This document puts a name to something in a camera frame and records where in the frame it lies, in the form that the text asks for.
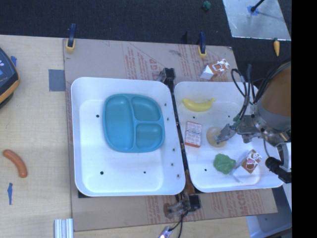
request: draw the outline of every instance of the light wood surface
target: light wood surface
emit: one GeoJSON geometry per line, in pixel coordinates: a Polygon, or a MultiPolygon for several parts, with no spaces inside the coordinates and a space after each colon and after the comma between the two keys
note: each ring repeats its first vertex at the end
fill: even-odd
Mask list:
{"type": "MultiPolygon", "coordinates": [[[[0,47],[17,58],[21,79],[13,98],[0,109],[0,150],[16,152],[28,169],[28,176],[20,178],[15,165],[1,155],[0,236],[53,238],[54,220],[72,217],[65,92],[49,90],[49,70],[64,70],[62,38],[0,35],[0,47]]],[[[75,232],[74,237],[156,238],[165,226],[75,232]]],[[[177,236],[178,229],[170,238],[177,236]]],[[[186,222],[181,238],[192,237],[250,235],[246,218],[238,217],[186,222]]]]}

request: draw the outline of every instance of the white tray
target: white tray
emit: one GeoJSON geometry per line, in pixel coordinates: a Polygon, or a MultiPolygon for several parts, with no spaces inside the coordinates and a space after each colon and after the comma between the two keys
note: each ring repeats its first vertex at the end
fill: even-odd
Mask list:
{"type": "MultiPolygon", "coordinates": [[[[233,82],[180,82],[174,89],[179,122],[184,137],[186,121],[202,124],[202,142],[200,148],[185,145],[189,173],[193,185],[202,192],[219,192],[244,189],[279,187],[283,182],[278,176],[265,166],[267,155],[262,139],[253,138],[252,142],[244,143],[241,135],[234,135],[221,148],[211,146],[206,139],[207,130],[217,126],[224,128],[240,112],[244,97],[233,82]],[[204,102],[215,98],[212,107],[205,112],[193,112],[182,103],[183,98],[196,102],[204,102]],[[251,149],[255,149],[262,156],[260,165],[252,175],[244,181],[238,182],[232,175],[224,175],[213,166],[218,153],[228,155],[231,159],[239,160],[251,149]]],[[[272,157],[279,159],[277,149],[268,143],[267,150],[272,157]]]]}
{"type": "Polygon", "coordinates": [[[81,77],[71,86],[75,183],[87,196],[174,195],[185,173],[169,88],[158,81],[81,77]],[[164,119],[163,145],[152,152],[124,153],[105,139],[105,100],[120,93],[154,99],[164,119]]]}

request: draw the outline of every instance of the small box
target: small box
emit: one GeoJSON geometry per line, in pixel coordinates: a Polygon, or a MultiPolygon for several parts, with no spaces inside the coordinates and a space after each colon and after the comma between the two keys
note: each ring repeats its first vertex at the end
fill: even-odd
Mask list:
{"type": "Polygon", "coordinates": [[[185,127],[185,145],[200,147],[202,141],[202,125],[196,122],[187,121],[185,127]]]}
{"type": "Polygon", "coordinates": [[[262,156],[252,149],[245,160],[242,162],[241,166],[239,166],[234,172],[233,176],[236,177],[240,182],[244,182],[246,179],[250,177],[255,168],[259,165],[262,156]]]}
{"type": "Polygon", "coordinates": [[[200,78],[210,80],[214,76],[220,76],[225,74],[229,68],[230,65],[226,59],[210,63],[203,70],[203,73],[200,76],[200,78]]]}

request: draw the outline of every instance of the silver metal sheet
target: silver metal sheet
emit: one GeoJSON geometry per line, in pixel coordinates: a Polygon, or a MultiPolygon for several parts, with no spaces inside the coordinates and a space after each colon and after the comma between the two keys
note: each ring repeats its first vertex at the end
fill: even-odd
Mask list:
{"type": "Polygon", "coordinates": [[[291,40],[278,0],[264,0],[254,12],[260,0],[222,1],[233,37],[291,40]]]}

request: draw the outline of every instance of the orange carrot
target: orange carrot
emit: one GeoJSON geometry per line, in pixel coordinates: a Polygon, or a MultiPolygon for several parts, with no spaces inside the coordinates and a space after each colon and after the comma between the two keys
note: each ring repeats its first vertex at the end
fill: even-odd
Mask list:
{"type": "Polygon", "coordinates": [[[274,38],[273,47],[277,57],[279,55],[279,46],[280,46],[279,41],[277,40],[277,38],[274,38]]]}

